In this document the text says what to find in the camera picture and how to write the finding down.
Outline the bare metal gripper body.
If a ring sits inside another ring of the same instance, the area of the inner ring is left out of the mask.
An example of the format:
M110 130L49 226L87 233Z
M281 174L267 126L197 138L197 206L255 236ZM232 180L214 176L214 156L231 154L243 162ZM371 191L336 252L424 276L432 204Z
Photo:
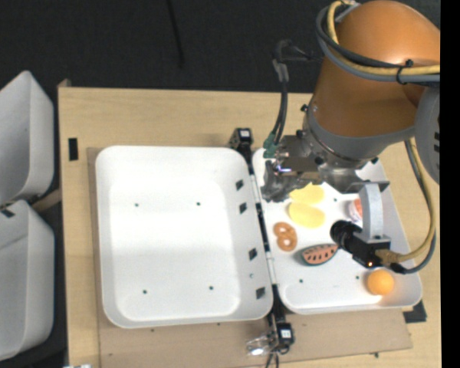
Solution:
M370 182L358 176L366 164L364 159L341 156L315 139L294 135L283 137L277 148L274 171L278 175L300 173L309 183L326 183L338 192L358 192Z

